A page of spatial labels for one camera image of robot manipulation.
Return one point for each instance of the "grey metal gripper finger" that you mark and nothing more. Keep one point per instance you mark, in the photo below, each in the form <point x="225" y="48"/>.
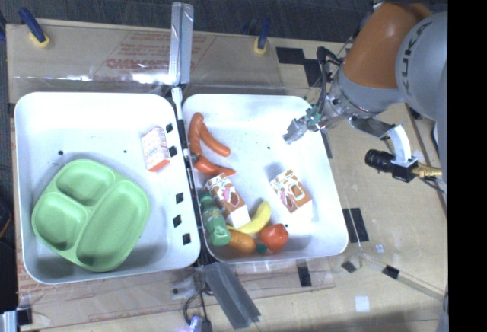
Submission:
<point x="296" y="126"/>
<point x="292" y="137"/>

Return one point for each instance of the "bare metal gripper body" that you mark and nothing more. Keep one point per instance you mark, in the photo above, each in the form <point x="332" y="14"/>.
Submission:
<point x="335" y="109"/>

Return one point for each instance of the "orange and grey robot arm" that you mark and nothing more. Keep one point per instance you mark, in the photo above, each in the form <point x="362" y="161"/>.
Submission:
<point x="380" y="45"/>

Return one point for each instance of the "white plastic tray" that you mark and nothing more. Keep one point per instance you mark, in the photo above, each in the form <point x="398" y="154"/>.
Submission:
<point x="95" y="121"/>
<point x="251" y="121"/>

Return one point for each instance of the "brown and white carton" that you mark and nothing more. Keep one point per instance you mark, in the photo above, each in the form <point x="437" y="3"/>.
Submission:
<point x="291" y="191"/>
<point x="228" y="199"/>

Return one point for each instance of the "orange brown sausage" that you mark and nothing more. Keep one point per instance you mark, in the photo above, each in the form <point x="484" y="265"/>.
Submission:
<point x="215" y="144"/>
<point x="196" y="132"/>

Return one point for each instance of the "yellow banana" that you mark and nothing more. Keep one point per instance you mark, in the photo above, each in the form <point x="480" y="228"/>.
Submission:
<point x="260" y="218"/>

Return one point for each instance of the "red orange toy pepper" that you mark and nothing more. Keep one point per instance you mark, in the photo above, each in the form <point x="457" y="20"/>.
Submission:
<point x="274" y="237"/>

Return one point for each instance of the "green bottle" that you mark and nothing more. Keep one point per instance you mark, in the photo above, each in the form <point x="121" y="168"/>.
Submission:
<point x="214" y="218"/>

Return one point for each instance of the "orange carrot with green top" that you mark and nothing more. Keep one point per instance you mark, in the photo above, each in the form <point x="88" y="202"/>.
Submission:
<point x="241" y="242"/>

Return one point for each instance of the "thin black and white rod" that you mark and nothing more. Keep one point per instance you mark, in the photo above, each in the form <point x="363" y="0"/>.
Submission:
<point x="177" y="100"/>

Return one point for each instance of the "orange and white carton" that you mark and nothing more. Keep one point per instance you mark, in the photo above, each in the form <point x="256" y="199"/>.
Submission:
<point x="155" y="149"/>

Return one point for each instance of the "green divided plate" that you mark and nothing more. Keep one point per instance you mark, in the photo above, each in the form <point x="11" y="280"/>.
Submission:
<point x="110" y="224"/>

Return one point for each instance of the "brown cardboard board, red print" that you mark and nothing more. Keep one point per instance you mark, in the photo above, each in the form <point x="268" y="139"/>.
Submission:
<point x="76" y="52"/>

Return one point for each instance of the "black cylinder on white bracket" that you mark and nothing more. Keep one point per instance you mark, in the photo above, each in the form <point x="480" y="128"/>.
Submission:
<point x="403" y="168"/>

